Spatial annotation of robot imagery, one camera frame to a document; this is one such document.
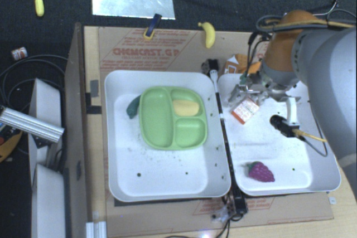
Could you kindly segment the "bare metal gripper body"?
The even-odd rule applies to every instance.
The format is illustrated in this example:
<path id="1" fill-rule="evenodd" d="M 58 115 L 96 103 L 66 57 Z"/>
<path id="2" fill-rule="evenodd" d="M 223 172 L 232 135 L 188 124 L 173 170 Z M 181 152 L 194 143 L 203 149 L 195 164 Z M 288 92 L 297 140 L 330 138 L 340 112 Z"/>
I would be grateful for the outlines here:
<path id="1" fill-rule="evenodd" d="M 240 86 L 247 86 L 248 89 L 254 90 L 256 96 L 270 97 L 277 102 L 284 102 L 288 98 L 295 98 L 296 101 L 301 99 L 300 96 L 287 94 L 291 86 L 277 84 L 270 77 L 261 74 L 249 74 L 241 80 Z"/>

